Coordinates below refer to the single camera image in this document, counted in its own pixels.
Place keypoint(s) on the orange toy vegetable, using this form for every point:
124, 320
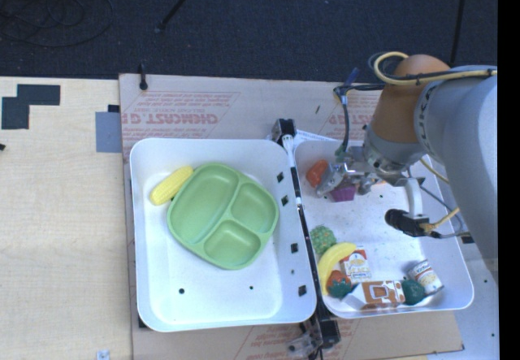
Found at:
317, 173

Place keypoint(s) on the white plastic tray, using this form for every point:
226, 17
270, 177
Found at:
219, 293
369, 220

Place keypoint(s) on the green broccoli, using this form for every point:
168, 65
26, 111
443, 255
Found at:
413, 292

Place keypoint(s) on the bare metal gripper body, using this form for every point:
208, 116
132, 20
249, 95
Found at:
357, 170

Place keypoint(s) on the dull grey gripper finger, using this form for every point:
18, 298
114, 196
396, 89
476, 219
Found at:
365, 186
328, 183

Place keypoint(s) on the brown cardboard board red print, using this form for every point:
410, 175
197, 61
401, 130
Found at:
227, 114

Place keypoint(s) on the black cylinder on white bracket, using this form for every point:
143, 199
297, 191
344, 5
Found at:
406, 222

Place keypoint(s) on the yellow corn cob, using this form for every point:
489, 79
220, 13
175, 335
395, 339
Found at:
170, 185

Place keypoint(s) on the green grapes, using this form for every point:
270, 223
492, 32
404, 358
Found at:
323, 239

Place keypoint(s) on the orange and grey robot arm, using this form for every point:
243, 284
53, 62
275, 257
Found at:
459, 127

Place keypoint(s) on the small white and orange carton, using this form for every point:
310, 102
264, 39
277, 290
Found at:
357, 267

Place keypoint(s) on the red strawberry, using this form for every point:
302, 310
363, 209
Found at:
339, 284

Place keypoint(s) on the green divided plate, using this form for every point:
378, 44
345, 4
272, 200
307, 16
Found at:
215, 208

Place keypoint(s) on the small white and orange can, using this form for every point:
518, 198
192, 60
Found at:
425, 277

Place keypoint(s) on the yellow banana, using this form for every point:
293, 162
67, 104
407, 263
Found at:
330, 258

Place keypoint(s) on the thin black and white rod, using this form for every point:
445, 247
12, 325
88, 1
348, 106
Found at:
302, 214

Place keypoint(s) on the white paper label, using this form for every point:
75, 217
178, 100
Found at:
313, 135

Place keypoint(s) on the brown and white carton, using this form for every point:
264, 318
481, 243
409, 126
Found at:
380, 293

